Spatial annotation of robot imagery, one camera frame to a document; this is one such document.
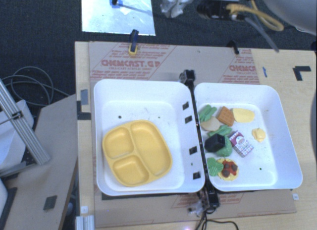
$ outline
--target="yellow plate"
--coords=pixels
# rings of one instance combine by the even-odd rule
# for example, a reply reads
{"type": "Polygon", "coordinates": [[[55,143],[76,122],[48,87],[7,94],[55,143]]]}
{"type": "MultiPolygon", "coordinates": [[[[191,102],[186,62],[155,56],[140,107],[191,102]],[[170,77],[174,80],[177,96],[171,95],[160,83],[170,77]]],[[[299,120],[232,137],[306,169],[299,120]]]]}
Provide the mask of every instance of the yellow plate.
{"type": "Polygon", "coordinates": [[[116,179],[135,187],[163,177],[172,167],[172,156],[159,129],[150,121],[120,125],[103,138],[105,158],[116,179]]]}

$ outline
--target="blue and yellow clamp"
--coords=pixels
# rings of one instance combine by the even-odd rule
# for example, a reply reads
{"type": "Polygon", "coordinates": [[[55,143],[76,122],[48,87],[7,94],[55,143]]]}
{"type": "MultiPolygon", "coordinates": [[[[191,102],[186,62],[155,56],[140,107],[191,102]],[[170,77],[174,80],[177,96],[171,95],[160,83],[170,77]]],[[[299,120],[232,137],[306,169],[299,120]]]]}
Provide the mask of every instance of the blue and yellow clamp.
{"type": "Polygon", "coordinates": [[[139,31],[133,29],[132,33],[130,34],[130,46],[129,46],[129,55],[135,56],[138,51],[138,36],[139,31]]]}

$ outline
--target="white tray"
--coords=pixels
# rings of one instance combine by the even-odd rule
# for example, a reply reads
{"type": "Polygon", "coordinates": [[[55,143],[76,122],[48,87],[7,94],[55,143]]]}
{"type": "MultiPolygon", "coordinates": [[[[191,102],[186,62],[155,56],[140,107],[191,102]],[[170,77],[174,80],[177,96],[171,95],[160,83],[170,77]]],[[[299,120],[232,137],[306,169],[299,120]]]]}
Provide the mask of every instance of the white tray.
{"type": "MultiPolygon", "coordinates": [[[[201,83],[195,88],[198,111],[206,104],[217,107],[244,108],[252,110],[255,118],[250,123],[234,122],[233,131],[239,130],[254,146],[244,158],[235,150],[228,157],[239,168],[239,176],[234,181],[225,181],[218,176],[210,176],[211,183],[221,191],[246,191],[263,189],[292,189],[301,185],[303,176],[296,157],[277,92],[265,85],[240,85],[201,83]],[[251,132],[262,128],[266,139],[259,143],[251,132]]],[[[203,141],[207,132],[201,129],[203,141]]],[[[205,153],[206,158],[219,157],[215,153],[205,153]]]]}
{"type": "Polygon", "coordinates": [[[205,183],[204,168],[189,89],[179,82],[105,79],[94,87],[97,184],[110,196],[192,193],[205,183]],[[191,116],[192,121],[185,123],[191,116]],[[160,179],[137,187],[119,183],[102,151],[102,138],[111,129],[133,120],[153,122],[172,154],[173,165],[160,179]],[[189,149],[197,147],[190,155],[189,149]],[[193,179],[194,173],[200,178],[193,179]]]}

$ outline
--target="brown square toy food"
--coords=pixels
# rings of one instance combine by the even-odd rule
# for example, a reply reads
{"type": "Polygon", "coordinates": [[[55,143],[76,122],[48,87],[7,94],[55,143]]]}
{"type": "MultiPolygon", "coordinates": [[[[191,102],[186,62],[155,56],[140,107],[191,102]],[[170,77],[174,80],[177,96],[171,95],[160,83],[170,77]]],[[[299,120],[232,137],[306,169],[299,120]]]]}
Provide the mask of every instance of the brown square toy food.
{"type": "Polygon", "coordinates": [[[227,124],[228,126],[232,126],[234,123],[233,113],[231,110],[229,110],[226,107],[221,108],[217,119],[221,121],[222,123],[227,124]]]}

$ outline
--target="black carpet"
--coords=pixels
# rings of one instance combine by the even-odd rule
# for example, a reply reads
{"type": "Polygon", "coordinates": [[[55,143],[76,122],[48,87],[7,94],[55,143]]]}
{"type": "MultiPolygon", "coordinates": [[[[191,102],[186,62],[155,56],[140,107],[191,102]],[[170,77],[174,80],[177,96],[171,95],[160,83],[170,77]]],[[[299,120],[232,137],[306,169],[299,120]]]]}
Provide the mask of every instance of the black carpet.
{"type": "MultiPolygon", "coordinates": [[[[156,36],[140,36],[139,42],[224,47],[234,40],[238,47],[269,48],[263,37],[246,23],[200,18],[196,12],[200,1],[187,6],[183,15],[167,19],[160,12],[161,0],[152,0],[156,36]]],[[[258,4],[260,9],[270,13],[261,0],[258,4]]],[[[315,36],[299,32],[288,24],[283,32],[268,31],[268,34],[280,49],[309,50],[316,40],[315,36]]],[[[82,32],[81,0],[0,0],[1,78],[33,65],[45,70],[56,88],[73,94],[75,41],[128,41],[128,36],[82,32]]],[[[26,72],[34,75],[32,70],[26,72]]],[[[22,93],[31,100],[42,98],[34,90],[22,89],[22,93]]],[[[54,101],[63,97],[56,93],[54,101]]]]}

